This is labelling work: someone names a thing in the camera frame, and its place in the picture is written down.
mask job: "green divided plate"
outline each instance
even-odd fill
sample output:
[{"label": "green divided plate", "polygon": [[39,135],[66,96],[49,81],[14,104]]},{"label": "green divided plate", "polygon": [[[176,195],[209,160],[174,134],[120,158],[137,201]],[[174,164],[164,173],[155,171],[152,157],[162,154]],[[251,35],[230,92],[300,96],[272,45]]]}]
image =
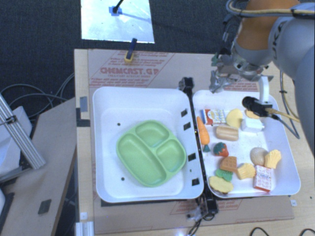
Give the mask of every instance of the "green divided plate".
[{"label": "green divided plate", "polygon": [[116,152],[130,173],[148,187],[167,182],[186,162],[184,147],[155,120],[144,121],[123,134]]}]

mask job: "green plate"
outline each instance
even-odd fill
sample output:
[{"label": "green plate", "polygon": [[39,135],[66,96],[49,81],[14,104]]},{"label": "green plate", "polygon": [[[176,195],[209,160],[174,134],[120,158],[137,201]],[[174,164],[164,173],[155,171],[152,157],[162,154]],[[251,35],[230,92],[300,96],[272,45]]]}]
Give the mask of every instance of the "green plate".
[{"label": "green plate", "polygon": [[116,144],[117,155],[143,185],[159,186],[175,175],[186,162],[186,151],[172,132],[155,120],[144,121]]}]

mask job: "robotic arm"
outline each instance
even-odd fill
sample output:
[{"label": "robotic arm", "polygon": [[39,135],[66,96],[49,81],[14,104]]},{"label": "robotic arm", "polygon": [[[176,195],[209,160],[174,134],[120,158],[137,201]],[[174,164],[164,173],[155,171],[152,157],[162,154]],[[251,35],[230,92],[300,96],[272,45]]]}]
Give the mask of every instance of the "robotic arm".
[{"label": "robotic arm", "polygon": [[[235,7],[244,1],[245,10]],[[212,72],[210,90],[220,91],[239,78],[258,81],[273,61],[295,83],[299,118],[314,154],[315,3],[229,0],[226,9],[242,20],[230,53],[214,57],[217,70]]]}]

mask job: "white tray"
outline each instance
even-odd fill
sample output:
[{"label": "white tray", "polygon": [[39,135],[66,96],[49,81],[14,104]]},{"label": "white tray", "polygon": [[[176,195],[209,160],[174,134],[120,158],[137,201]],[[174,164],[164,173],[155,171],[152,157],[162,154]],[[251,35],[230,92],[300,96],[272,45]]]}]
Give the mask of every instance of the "white tray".
[{"label": "white tray", "polygon": [[[257,92],[235,92],[223,91],[212,94],[208,90],[201,90],[193,96],[193,104],[196,116],[201,116],[203,109],[222,109],[227,114],[230,110],[238,108],[245,110],[242,100],[246,96],[259,98]],[[269,101],[273,104],[273,108],[278,110],[277,103],[272,96]],[[250,159],[250,151],[254,147],[263,147],[267,151],[278,149],[281,151],[282,159],[273,170],[272,174],[272,190],[264,192],[253,188],[253,179],[239,180],[236,174],[233,174],[232,184],[233,191],[228,194],[222,194],[215,190],[212,192],[220,198],[244,198],[258,196],[277,196],[277,195],[293,195],[296,194],[301,186],[300,178],[294,163],[289,142],[284,130],[284,126],[271,118],[261,118],[264,123],[264,130],[257,134],[243,132],[239,130],[239,140],[235,142],[219,140],[215,136],[216,125],[207,126],[210,135],[210,149],[218,142],[224,142],[227,145],[230,156],[237,157],[238,166],[242,163],[252,163]],[[215,170],[219,168],[222,157],[215,156],[212,152],[203,152],[203,159],[207,177],[215,176]]]},{"label": "white tray", "polygon": [[[103,87],[93,94],[96,190],[111,203],[194,199],[204,185],[188,97],[176,89]],[[136,124],[154,119],[178,138],[195,159],[158,187],[140,184],[116,154],[116,142]],[[191,127],[184,130],[184,125]],[[199,184],[193,185],[194,179]]]}]

